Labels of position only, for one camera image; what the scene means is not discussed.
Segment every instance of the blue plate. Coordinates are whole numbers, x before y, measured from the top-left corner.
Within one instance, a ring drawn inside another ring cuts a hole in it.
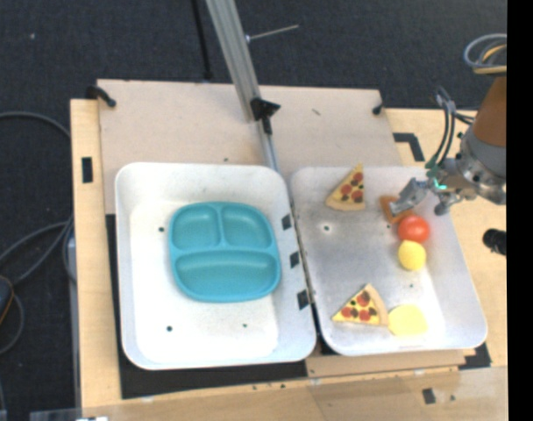
[[[272,226],[247,204],[183,206],[171,218],[168,243],[175,282],[198,301],[250,301],[268,295],[280,282]]]

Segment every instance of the white tray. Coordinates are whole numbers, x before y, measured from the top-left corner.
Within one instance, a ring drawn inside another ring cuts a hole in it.
[[[430,223],[422,270],[404,270],[397,259],[400,240],[380,208],[382,195],[399,195],[410,178],[424,179],[422,168],[364,167],[366,208],[338,211],[324,204],[349,168],[304,168],[290,189],[306,269],[313,289],[321,334],[343,355],[466,349],[480,345],[487,324],[449,214],[434,215],[438,203],[428,195],[416,206]],[[335,323],[331,317],[364,284],[371,283],[388,309],[414,303],[429,330],[396,337],[380,326]]]
[[[132,163],[115,181],[122,344],[146,369],[220,367],[298,361],[316,343],[282,177],[262,166]],[[175,285],[167,228],[190,203],[245,203],[262,211],[274,230],[281,282],[267,296],[244,303],[202,303]]]

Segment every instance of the wooden table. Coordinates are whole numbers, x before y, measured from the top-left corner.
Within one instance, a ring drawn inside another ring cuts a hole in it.
[[[120,82],[103,81],[99,84],[108,91],[110,90],[113,97],[120,93],[121,86],[124,86]],[[165,89],[168,89],[165,83],[144,82],[141,84],[148,87],[148,95],[153,92],[153,87],[163,89],[166,86]],[[206,92],[210,90],[212,92],[217,90],[219,96],[224,96],[225,87],[220,85],[205,87]],[[293,105],[294,101],[301,102],[306,97],[310,100],[311,92],[312,89],[301,88],[265,89],[265,94],[268,95],[284,95],[288,99],[286,106]],[[377,91],[356,91],[356,94],[350,92],[344,89],[341,91],[327,89],[325,93],[329,97],[325,104],[329,104],[335,96],[346,99],[358,95],[366,97],[362,104],[367,107],[370,105],[374,107],[378,103],[379,93]],[[175,96],[170,94],[166,97],[175,99]],[[225,112],[225,117],[232,117],[234,111],[240,111],[235,94],[232,100],[228,98],[228,103],[224,100],[225,98],[218,98],[217,104],[222,106],[227,104],[231,108]],[[354,104],[339,103],[338,112],[354,112]],[[204,419],[207,413],[210,415],[210,410],[214,410],[216,414],[222,414],[221,416],[225,416],[226,419],[235,417],[273,419],[279,413],[284,413],[285,419],[339,419],[347,413],[347,410],[353,410],[354,401],[358,399],[353,392],[355,389],[362,388],[370,394],[370,389],[378,386],[394,400],[401,401],[401,398],[396,397],[398,394],[406,395],[404,407],[412,406],[413,410],[423,410],[428,409],[426,407],[428,404],[425,404],[419,390],[436,389],[440,385],[444,389],[451,389],[448,391],[455,390],[458,393],[456,398],[459,413],[464,413],[463,410],[471,411],[472,405],[468,403],[465,407],[465,402],[461,402],[459,395],[465,391],[464,394],[473,400],[483,391],[482,382],[488,382],[489,388],[496,389],[498,393],[490,400],[487,395],[483,395],[484,399],[480,404],[483,407],[491,404],[488,408],[491,417],[482,419],[499,419],[498,416],[506,411],[508,405],[506,395],[508,375],[506,258],[490,252],[482,243],[482,235],[487,229],[506,230],[506,208],[482,199],[453,206],[451,216],[487,318],[489,331],[486,344],[492,360],[491,367],[481,370],[458,370],[458,365],[465,363],[466,356],[475,354],[473,350],[419,353],[408,357],[374,356],[363,358],[363,360],[323,356],[315,351],[306,360],[309,376],[305,379],[289,382],[259,382],[256,385],[219,389],[198,389],[150,398],[124,400],[121,397],[117,364],[109,250],[104,222],[105,185],[109,184],[103,179],[104,152],[102,152],[101,118],[107,110],[104,103],[95,100],[78,99],[71,102],[80,376],[82,407],[85,409],[85,416],[90,413],[88,408],[94,408],[90,416],[102,415],[104,414],[102,411],[105,411],[105,413],[114,413],[118,419],[130,419],[130,417],[134,419],[142,413],[147,414],[148,410],[152,412],[153,418],[159,418],[158,415],[163,414],[163,419],[167,418],[167,414],[170,416],[171,410],[175,410],[178,419],[184,419],[186,416],[191,420]],[[390,136],[392,133],[414,134],[427,159],[439,143],[443,130],[441,111],[384,110],[379,117],[381,123],[388,126],[386,129]],[[456,145],[452,147],[452,151],[457,151]],[[415,161],[408,144],[396,144],[396,153],[397,158],[404,165],[423,166],[422,162]],[[91,176],[85,175],[87,158],[90,161]],[[399,387],[397,387],[397,379],[400,380]],[[339,398],[341,400],[345,398],[350,402],[350,406],[341,407],[340,411],[331,411],[331,401]],[[319,405],[320,401],[323,401],[325,405]],[[360,398],[357,402],[371,403],[371,401]],[[444,409],[451,411],[451,407],[444,406]]]

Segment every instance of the toy pizza slice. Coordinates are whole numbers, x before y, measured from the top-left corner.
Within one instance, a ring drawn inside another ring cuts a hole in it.
[[[337,211],[360,211],[364,202],[364,168],[358,164],[339,183],[325,200],[325,204]]]
[[[387,309],[380,294],[367,284],[332,317],[333,321],[361,323],[367,325],[389,324]]]

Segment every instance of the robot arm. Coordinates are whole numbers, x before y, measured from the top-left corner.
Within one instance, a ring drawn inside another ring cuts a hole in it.
[[[477,39],[470,46],[482,39],[490,37]],[[465,57],[470,46],[465,50]],[[498,52],[500,46],[489,46],[481,59],[486,59],[487,52],[491,50]],[[455,158],[446,158],[444,153],[440,160],[435,155],[427,164],[428,179],[411,179],[400,192],[399,199],[389,204],[394,216],[419,204],[428,192],[434,193],[439,199],[439,204],[435,207],[437,215],[445,214],[455,203],[465,199],[473,200],[477,196],[496,204],[506,204],[506,67],[488,65],[473,69],[481,74],[485,74],[483,70],[493,70],[490,75],[495,78],[473,123],[461,140],[459,152]],[[437,95],[437,102],[446,112],[446,130],[448,117],[451,117],[449,138],[444,135],[444,140],[451,142],[457,116],[455,105],[440,93]]]

